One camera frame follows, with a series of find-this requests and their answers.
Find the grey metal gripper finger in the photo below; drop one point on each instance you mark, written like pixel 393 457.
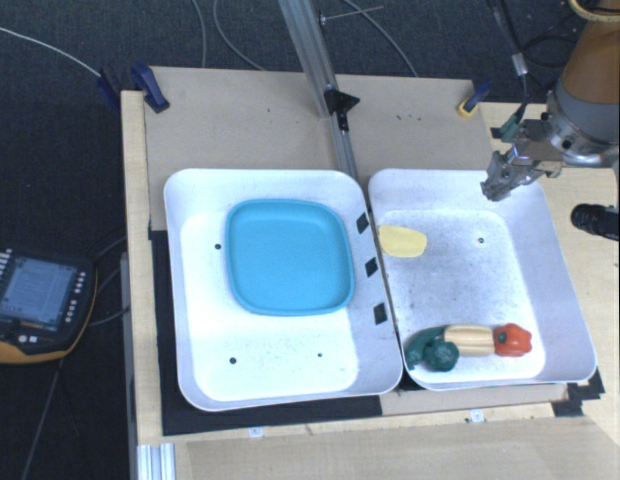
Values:
pixel 524 174
pixel 496 180

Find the yellow oval toy chip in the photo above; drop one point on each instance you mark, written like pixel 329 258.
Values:
pixel 402 241

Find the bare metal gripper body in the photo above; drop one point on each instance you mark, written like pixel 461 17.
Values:
pixel 565 140

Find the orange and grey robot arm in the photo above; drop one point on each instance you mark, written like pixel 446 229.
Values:
pixel 590 68

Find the white plastic tray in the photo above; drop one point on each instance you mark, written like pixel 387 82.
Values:
pixel 470 288
pixel 270 358

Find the black cylinder on white bracket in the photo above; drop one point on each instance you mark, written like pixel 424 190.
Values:
pixel 595 220

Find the green toy pepper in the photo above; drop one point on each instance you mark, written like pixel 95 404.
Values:
pixel 437 355

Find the brown cardboard board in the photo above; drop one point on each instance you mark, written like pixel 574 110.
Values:
pixel 240 118

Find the blue plate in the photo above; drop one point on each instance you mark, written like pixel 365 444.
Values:
pixel 290 258

